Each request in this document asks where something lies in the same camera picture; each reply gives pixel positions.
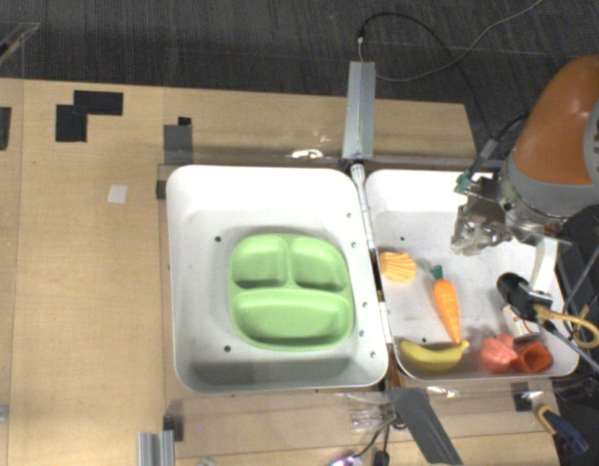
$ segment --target carrot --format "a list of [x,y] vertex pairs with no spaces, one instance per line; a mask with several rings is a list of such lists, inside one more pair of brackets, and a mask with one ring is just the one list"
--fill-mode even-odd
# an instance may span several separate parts
[[444,280],[442,266],[431,268],[431,274],[436,280],[433,285],[433,295],[437,302],[439,314],[452,341],[458,345],[461,343],[461,321],[456,290],[451,282]]

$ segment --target wooden tabletop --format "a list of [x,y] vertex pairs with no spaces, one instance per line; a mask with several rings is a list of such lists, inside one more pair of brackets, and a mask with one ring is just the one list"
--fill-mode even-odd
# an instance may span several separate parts
[[[56,105],[71,105],[75,89],[122,92],[123,113],[88,116],[86,143],[57,143]],[[346,100],[0,80],[0,106],[13,109],[11,142],[0,151],[0,404],[10,406],[0,466],[133,465],[138,433],[158,432],[166,411],[155,195],[163,125],[190,117],[201,152],[335,155]],[[475,155],[459,105],[378,101],[375,133],[377,153]],[[124,203],[108,201],[114,185],[126,186]],[[444,416],[465,464],[557,464],[551,437],[529,413]],[[405,433],[392,436],[390,464],[424,464]],[[243,444],[244,452],[214,459],[318,466],[365,442],[328,447],[325,435],[317,449]],[[179,456],[187,449],[178,446]]]

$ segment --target toy sink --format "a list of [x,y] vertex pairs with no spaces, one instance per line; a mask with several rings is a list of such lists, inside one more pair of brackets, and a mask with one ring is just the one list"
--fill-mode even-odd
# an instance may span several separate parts
[[353,327],[347,262],[317,238],[247,237],[230,258],[228,297],[237,333],[263,349],[327,349]]
[[167,210],[175,366],[187,388],[362,387],[383,378],[379,302],[347,176],[184,166],[167,182]]
[[[491,374],[478,351],[506,332],[496,288],[505,272],[529,277],[535,250],[519,243],[455,255],[449,246],[464,197],[453,172],[385,170],[366,181],[378,250],[407,252],[410,284],[386,278],[387,321],[375,288],[357,190],[331,169],[184,166],[167,183],[174,358],[192,391],[366,387],[387,369],[385,332],[395,341],[449,341],[431,297],[430,265],[444,266],[459,296],[470,349],[427,382],[530,379],[573,372],[578,356],[550,335],[553,365],[538,375]],[[554,279],[549,293],[560,310]]]

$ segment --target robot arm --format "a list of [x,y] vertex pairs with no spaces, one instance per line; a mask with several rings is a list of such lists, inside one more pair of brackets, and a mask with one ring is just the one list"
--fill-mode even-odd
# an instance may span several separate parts
[[571,61],[551,80],[498,175],[473,182],[470,172],[456,190],[468,197],[451,240],[457,253],[513,237],[536,246],[599,204],[599,55]]

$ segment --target banana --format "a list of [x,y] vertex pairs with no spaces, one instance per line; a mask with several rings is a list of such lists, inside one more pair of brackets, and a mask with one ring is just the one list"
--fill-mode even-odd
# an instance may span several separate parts
[[463,352],[470,346],[469,342],[463,340],[459,345],[442,350],[432,350],[424,346],[414,344],[409,340],[400,343],[403,356],[415,366],[426,371],[447,371],[456,366]]

